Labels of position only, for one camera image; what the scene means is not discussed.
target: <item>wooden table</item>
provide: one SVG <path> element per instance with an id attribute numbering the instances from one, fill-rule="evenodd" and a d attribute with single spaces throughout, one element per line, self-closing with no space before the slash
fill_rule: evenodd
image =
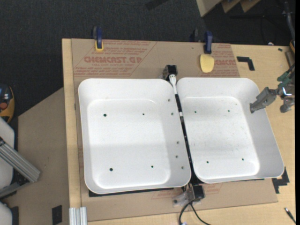
<path id="1" fill-rule="evenodd" d="M 241 77 L 253 80 L 262 90 L 269 86 L 271 89 L 278 85 L 277 77 L 288 69 L 285 51 L 288 47 L 257 46 L 257 45 L 232 45 L 236 56 L 250 57 L 254 63 L 255 71 L 250 71 L 246 63 L 238 63 L 237 66 Z M 67 158 L 68 158 L 68 181 L 70 207 L 79 208 L 81 204 L 77 133 L 75 117 L 75 96 L 73 84 L 73 64 L 71 39 L 62 40 L 64 91 L 66 109 L 67 131 Z M 287 207 L 292 214 L 296 215 L 295 201 L 295 113 L 294 107 L 287 113 L 281 113 L 279 107 L 282 100 L 277 100 L 266 108 L 275 138 L 277 140 L 286 170 L 290 179 L 288 186 L 280 187 L 278 202 L 272 204 L 234 207 L 226 209 L 203 210 L 199 216 L 212 225 L 232 224 L 272 224 L 289 225 L 293 221 L 288 217 L 284 208 Z M 185 212 L 182 217 L 189 225 L 201 224 L 193 212 Z M 132 217 L 106 221 L 89 222 L 89 225 L 176 225 L 178 214 L 153 215 L 145 217 Z"/>

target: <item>black carpet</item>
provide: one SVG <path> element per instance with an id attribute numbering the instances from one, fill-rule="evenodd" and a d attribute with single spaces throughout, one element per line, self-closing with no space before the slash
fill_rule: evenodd
<path id="1" fill-rule="evenodd" d="M 90 38 L 93 26 L 103 38 L 188 42 L 195 28 L 203 40 L 210 30 L 214 42 L 288 45 L 285 19 L 278 28 L 265 19 L 231 19 L 231 15 L 280 14 L 276 6 L 295 0 L 262 0 L 249 12 L 237 5 L 228 14 L 217 5 L 204 18 L 196 0 L 0 0 L 0 83 L 10 85 L 18 116 L 63 87 L 62 38 Z"/>

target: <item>white container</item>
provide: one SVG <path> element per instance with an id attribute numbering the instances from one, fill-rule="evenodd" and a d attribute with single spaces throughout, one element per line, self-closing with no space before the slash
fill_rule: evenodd
<path id="1" fill-rule="evenodd" d="M 94 193 L 186 185 L 191 170 L 172 86 L 87 79 L 79 89 L 84 177 Z"/>
<path id="2" fill-rule="evenodd" d="M 13 216 L 11 210 L 0 202 L 0 224 L 1 225 L 12 225 Z"/>
<path id="3" fill-rule="evenodd" d="M 14 130 L 0 117 L 0 137 L 12 148 L 15 144 Z M 0 189 L 10 185 L 13 178 L 13 167 L 0 158 Z"/>
<path id="4" fill-rule="evenodd" d="M 177 83 L 196 176 L 216 183 L 280 176 L 284 164 L 259 94 L 247 78 L 182 78 Z"/>
<path id="5" fill-rule="evenodd" d="M 245 78 L 177 83 L 196 176 L 216 183 L 278 177 L 284 165 L 259 94 Z M 97 194 L 186 185 L 191 170 L 172 86 L 87 79 L 79 89 L 84 176 Z"/>

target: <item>yellow pad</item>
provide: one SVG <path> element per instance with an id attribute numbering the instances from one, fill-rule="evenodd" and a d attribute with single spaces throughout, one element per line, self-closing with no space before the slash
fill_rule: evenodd
<path id="1" fill-rule="evenodd" d="M 214 69 L 215 60 L 207 54 L 201 54 L 200 67 L 204 73 L 209 73 Z"/>

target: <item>tape measure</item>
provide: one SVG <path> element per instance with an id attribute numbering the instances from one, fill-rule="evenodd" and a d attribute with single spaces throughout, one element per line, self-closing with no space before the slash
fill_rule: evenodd
<path id="1" fill-rule="evenodd" d="M 0 83 L 0 117 L 10 122 L 15 111 L 15 98 L 10 87 Z"/>

